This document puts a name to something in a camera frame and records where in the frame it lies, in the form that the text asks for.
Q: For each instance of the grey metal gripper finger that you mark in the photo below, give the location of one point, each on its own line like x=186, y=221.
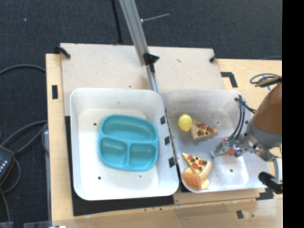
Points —
x=238, y=153
x=219, y=151

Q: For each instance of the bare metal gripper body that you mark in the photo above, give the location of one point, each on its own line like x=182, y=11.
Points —
x=255, y=146

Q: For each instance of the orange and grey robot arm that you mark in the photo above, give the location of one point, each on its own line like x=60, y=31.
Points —
x=269, y=113

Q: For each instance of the white plastic tray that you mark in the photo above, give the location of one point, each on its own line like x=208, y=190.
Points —
x=228, y=172
x=90, y=174

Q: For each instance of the pizza slice with thick crust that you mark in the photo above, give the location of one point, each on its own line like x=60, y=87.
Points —
x=198, y=164

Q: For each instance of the pizza slice with thin crust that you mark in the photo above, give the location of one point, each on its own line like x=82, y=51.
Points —
x=202, y=130

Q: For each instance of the yellow flat toy piece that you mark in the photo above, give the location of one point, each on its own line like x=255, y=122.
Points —
x=205, y=183

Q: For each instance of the orange waffle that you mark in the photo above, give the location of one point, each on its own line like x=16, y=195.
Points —
x=192, y=180

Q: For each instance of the yellow lemon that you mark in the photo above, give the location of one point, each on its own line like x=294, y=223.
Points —
x=184, y=122

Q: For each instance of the thin black and white rod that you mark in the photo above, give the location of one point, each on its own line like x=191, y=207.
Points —
x=171, y=136

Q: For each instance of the blue divided plate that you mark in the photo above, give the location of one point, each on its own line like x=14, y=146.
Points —
x=128, y=142

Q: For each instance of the pale wood board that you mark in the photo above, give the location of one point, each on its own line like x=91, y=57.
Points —
x=107, y=65

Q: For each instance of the black cylinder on white bracket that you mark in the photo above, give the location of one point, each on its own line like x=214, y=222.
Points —
x=270, y=180

